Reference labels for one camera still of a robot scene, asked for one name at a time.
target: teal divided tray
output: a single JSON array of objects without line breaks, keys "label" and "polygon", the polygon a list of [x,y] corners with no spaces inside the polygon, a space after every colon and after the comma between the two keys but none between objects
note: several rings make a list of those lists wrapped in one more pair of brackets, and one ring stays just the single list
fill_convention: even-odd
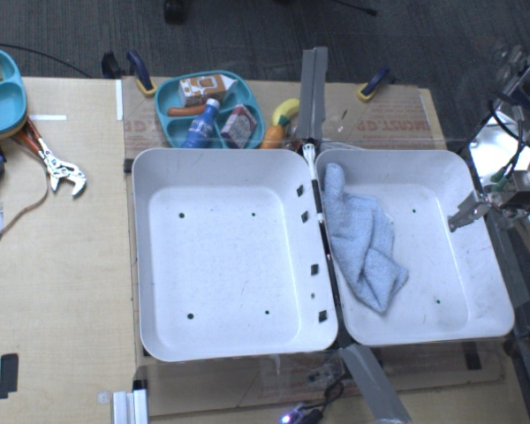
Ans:
[{"label": "teal divided tray", "polygon": [[12,136],[26,120],[27,98],[18,66],[0,50],[0,140]]},{"label": "teal divided tray", "polygon": [[180,148],[180,146],[183,144],[183,141],[185,141],[188,129],[195,118],[192,116],[167,116],[167,110],[169,107],[181,107],[178,97],[179,81],[182,79],[210,74],[223,74],[227,77],[237,80],[238,84],[234,88],[234,91],[226,98],[224,102],[222,102],[222,105],[220,106],[220,110],[218,111],[218,115],[214,124],[214,134],[208,147],[230,148],[220,135],[220,131],[222,130],[223,125],[225,124],[234,107],[239,103],[243,103],[257,121],[257,126],[247,141],[245,149],[257,148],[263,141],[263,136],[265,134],[263,115],[261,114],[259,105],[257,104],[257,101],[255,101],[254,94],[252,93],[249,86],[245,83],[245,81],[243,81],[243,79],[241,79],[241,77],[228,71],[208,71],[182,75],[180,77],[166,80],[159,86],[157,92],[155,93],[155,110],[167,141],[173,148]]}]

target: white tray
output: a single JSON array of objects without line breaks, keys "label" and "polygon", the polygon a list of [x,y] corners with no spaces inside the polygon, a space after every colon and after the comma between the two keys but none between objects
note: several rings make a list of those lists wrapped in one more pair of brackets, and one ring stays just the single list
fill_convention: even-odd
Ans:
[{"label": "white tray", "polygon": [[[451,233],[473,189],[445,151],[332,149],[346,191],[394,221],[409,279],[385,314],[338,273],[344,324],[364,345],[499,337],[514,314],[482,220]],[[156,148],[132,168],[140,333],[163,361],[328,348],[338,325],[305,160],[288,150]]]}]

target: gray floor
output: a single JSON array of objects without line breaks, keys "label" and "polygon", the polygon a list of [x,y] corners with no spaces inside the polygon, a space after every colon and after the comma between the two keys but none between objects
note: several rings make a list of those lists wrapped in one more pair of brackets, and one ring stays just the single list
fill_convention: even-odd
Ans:
[{"label": "gray floor", "polygon": [[299,81],[302,50],[327,46],[327,81],[365,82],[387,65],[429,88],[452,150],[488,112],[498,46],[530,52],[530,0],[341,0],[376,17],[331,0],[185,0],[181,26],[165,24],[163,1],[0,0],[0,49],[28,77],[101,78],[105,51],[128,69],[136,49],[154,76]]}]

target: toy banana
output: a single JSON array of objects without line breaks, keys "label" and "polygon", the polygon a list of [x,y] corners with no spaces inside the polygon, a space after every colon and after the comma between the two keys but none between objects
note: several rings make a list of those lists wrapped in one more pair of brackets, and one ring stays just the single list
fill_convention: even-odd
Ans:
[{"label": "toy banana", "polygon": [[279,124],[282,117],[291,119],[294,115],[299,112],[300,100],[299,99],[288,99],[281,103],[273,112],[271,118],[271,125]]}]

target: blue clamp handle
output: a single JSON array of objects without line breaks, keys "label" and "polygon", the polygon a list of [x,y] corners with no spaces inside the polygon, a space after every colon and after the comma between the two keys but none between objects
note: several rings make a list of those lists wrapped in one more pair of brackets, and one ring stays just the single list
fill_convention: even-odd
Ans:
[{"label": "blue clamp handle", "polygon": [[361,93],[364,95],[364,96],[368,96],[370,95],[371,93],[373,93],[373,91],[375,91],[375,88],[377,87],[377,85],[379,85],[379,83],[381,83],[381,80],[383,80],[387,74],[390,72],[390,69],[385,66],[383,67],[377,74],[375,74],[375,76],[366,84],[366,86],[361,90]]},{"label": "blue clamp handle", "polygon": [[134,75],[134,73],[137,73],[138,75],[138,85],[142,88],[141,91],[144,94],[154,94],[157,88],[151,81],[148,69],[143,64],[138,52],[133,49],[128,50],[125,57],[130,62],[130,74]]}]

